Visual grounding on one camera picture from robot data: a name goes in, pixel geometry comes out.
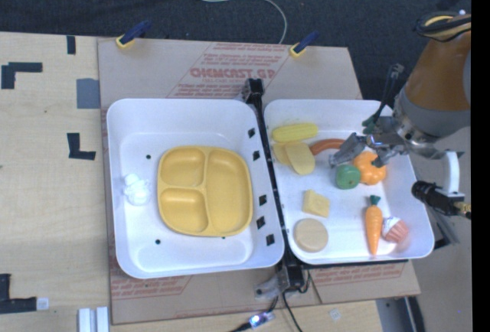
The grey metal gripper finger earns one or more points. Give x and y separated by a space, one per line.
350 148
386 156

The thin black rod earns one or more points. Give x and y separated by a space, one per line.
272 177

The orange carrot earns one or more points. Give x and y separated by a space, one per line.
373 227

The yellow corn cob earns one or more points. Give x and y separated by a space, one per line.
294 132

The yellow divided plate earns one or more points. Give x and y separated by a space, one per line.
226 185

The orange sausage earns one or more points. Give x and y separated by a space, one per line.
325 145

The brown cardboard board, red print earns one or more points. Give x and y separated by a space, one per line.
153 70

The white plastic tray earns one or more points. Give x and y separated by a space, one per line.
344 212
141 246

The orange pumpkin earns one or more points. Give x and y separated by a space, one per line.
369 173

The black cylinder on white bracket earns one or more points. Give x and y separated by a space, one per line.
434 194

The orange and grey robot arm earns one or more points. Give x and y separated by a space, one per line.
436 85

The white lumpy toy food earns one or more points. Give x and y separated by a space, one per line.
136 191

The yellow cheese wedge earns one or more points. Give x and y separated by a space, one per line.
315 204

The tan round biscuit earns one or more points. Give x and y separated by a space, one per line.
311 235

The pink cupcake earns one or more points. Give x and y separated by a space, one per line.
396 230

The green apple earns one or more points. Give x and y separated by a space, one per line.
347 177

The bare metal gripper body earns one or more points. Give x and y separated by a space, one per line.
398 137

